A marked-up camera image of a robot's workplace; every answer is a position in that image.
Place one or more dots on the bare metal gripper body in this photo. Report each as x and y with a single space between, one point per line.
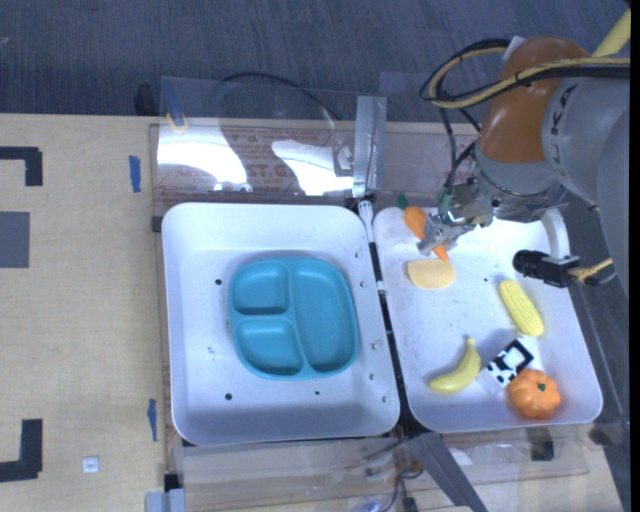
470 205

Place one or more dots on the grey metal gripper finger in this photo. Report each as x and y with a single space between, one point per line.
450 236
429 235

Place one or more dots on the orange carrot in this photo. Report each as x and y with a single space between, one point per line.
414 220

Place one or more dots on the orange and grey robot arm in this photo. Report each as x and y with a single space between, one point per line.
575 130

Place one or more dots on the pale yellow round biscuit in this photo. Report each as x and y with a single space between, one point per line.
431 275

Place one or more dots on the white plastic tray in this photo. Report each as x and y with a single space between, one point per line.
450 320
200 350

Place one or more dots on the yellow corn cob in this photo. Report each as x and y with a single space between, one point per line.
521 307

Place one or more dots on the blue divided plate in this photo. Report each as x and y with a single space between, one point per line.
320 310

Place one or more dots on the yellow banana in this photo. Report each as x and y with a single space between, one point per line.
462 375

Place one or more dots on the black and white carton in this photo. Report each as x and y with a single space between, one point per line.
510 362

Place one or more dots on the orange pumpkin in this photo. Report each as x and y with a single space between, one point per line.
534 395

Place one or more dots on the black cylinder on white bracket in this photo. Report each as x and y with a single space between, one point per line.
545 267

